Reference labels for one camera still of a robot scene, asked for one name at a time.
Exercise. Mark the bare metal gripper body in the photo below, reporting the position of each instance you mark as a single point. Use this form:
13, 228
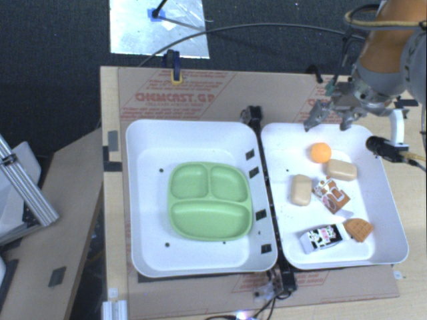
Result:
350, 100

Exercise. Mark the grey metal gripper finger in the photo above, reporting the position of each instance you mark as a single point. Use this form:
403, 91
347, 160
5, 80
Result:
350, 117
315, 116

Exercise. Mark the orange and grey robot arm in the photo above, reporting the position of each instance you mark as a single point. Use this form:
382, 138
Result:
387, 28

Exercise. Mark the orange ball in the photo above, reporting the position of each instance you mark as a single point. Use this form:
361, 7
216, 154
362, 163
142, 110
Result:
321, 152

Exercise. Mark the tan bread roll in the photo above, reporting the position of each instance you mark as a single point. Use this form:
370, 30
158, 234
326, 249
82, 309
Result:
341, 169
301, 190

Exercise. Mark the thin black rod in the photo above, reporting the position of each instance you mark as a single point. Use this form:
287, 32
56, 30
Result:
267, 178

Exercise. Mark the brown and white carton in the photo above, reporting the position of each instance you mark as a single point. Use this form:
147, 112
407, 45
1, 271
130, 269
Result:
331, 195

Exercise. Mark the white plastic tray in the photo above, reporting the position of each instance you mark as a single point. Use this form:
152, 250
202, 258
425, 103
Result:
383, 212
150, 212

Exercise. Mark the brown waffle biscuit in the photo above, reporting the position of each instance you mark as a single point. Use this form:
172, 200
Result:
358, 228

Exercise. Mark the black and white carton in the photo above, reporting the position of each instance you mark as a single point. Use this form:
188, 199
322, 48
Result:
322, 238

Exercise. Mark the brown cardboard board red print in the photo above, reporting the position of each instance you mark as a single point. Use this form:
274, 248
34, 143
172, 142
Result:
187, 102

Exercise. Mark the green divided plate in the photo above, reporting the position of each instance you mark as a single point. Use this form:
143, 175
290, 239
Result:
208, 200

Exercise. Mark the black cylinder on white bracket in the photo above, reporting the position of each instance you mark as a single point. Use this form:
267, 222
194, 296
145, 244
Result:
388, 142

